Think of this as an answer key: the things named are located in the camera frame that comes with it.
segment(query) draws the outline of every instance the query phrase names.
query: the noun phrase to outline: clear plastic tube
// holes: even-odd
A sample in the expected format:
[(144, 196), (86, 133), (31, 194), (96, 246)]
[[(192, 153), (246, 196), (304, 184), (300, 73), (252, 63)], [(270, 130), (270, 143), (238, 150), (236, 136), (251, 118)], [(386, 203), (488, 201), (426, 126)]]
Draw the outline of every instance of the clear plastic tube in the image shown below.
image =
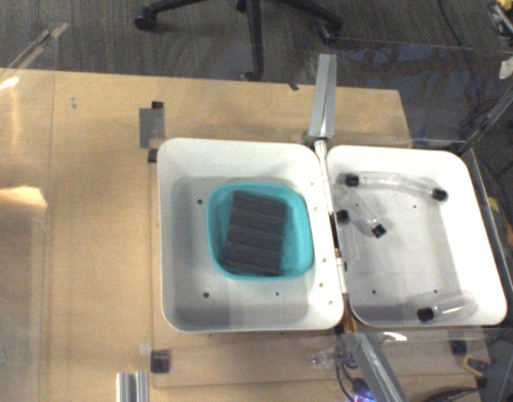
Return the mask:
[(387, 188), (418, 196), (426, 196), (436, 201), (448, 199), (448, 193), (436, 186), (428, 178), (406, 176), (397, 173), (356, 172), (342, 173), (338, 183), (348, 188)]
[(360, 250), (358, 249), (357, 237), (355, 236), (355, 226), (349, 220), (347, 210), (336, 212), (336, 221), (338, 223), (338, 242), (340, 250), (348, 260), (359, 260)]
[(385, 235), (387, 231), (384, 226), (382, 226), (379, 215), (364, 201), (362, 196), (354, 189), (349, 189), (346, 194), (346, 200), (350, 207), (358, 213), (362, 222), (369, 227), (372, 234), (375, 235), (376, 238)]
[(420, 322), (453, 321), (472, 316), (477, 310), (477, 302), (468, 291), (436, 297), (431, 293), (414, 297), (413, 307)]

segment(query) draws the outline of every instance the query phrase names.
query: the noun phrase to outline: chair base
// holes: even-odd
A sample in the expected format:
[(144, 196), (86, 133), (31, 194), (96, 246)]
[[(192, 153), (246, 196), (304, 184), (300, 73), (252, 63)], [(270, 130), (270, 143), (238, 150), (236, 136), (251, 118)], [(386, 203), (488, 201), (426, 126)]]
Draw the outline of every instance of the chair base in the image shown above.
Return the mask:
[[(135, 25), (140, 30), (151, 30), (156, 26), (156, 16), (167, 10), (181, 8), (194, 3), (205, 2), (207, 0), (161, 0), (141, 8), (141, 11), (135, 18)], [(327, 11), (322, 6), (311, 2), (310, 0), (276, 0), (285, 3), (292, 8), (299, 9), (302, 12), (316, 17), (326, 23), (324, 32), (320, 33), (325, 44), (328, 44), (332, 37), (337, 36), (343, 22), (334, 13)], [(241, 75), (242, 80), (260, 80), (264, 74), (264, 47), (262, 37), (262, 17), (260, 12), (260, 0), (238, 0), (236, 9), (247, 15), (249, 21), (250, 42), (252, 45), (252, 56), (254, 71), (246, 72)]]

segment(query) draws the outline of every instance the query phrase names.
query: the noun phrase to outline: white plastic tray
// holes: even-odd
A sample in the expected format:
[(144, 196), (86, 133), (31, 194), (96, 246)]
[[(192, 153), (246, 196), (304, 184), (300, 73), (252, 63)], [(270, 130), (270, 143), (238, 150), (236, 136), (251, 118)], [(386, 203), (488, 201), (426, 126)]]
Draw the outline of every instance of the white plastic tray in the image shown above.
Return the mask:
[[(383, 172), (429, 178), (449, 193), (438, 203), (388, 189), (357, 191), (383, 216), (380, 239), (357, 237), (360, 260), (348, 262), (347, 291), (356, 316), (376, 327), (495, 325), (506, 301), (468, 169), (448, 152), (339, 146), (327, 156), (329, 176)], [(415, 296), (470, 292), (472, 316), (420, 324)]]
[[(335, 326), (343, 298), (334, 261), (321, 170), (295, 144), (177, 138), (158, 153), (162, 222), (162, 306), (185, 332), (316, 330)], [(213, 266), (206, 199), (232, 181), (283, 183), (306, 201), (314, 265), (290, 281), (228, 278)]]

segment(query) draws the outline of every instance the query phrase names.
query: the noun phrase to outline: blue container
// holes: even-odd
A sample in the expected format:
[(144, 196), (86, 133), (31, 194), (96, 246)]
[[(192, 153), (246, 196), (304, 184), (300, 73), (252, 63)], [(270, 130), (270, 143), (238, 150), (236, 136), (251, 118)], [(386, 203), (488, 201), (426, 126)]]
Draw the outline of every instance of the blue container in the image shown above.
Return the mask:
[[(277, 276), (234, 274), (222, 264), (228, 223), (232, 210), (233, 191), (243, 191), (277, 199), (286, 203), (284, 241), (280, 271)], [(224, 275), (242, 280), (277, 281), (305, 274), (314, 261), (314, 245), (305, 200), (293, 189), (272, 183), (225, 183), (208, 198), (208, 241), (213, 264)]]

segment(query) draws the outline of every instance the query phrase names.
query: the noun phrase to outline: chair caster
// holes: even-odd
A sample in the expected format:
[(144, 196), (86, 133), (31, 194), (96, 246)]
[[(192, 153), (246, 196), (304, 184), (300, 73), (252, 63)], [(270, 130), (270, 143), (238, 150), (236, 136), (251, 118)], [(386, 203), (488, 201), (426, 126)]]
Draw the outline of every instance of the chair caster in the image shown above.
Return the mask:
[(156, 14), (148, 6), (143, 6), (139, 10), (134, 24), (140, 30), (152, 30), (156, 27)]
[(335, 43), (340, 37), (340, 27), (332, 24), (321, 25), (317, 29), (317, 34), (325, 46)]
[(243, 82), (257, 82), (262, 79), (263, 73), (254, 73), (252, 71), (245, 71), (239, 76), (239, 79)]
[(238, 0), (238, 3), (236, 4), (236, 10), (239, 13), (247, 12), (247, 1), (246, 0)]

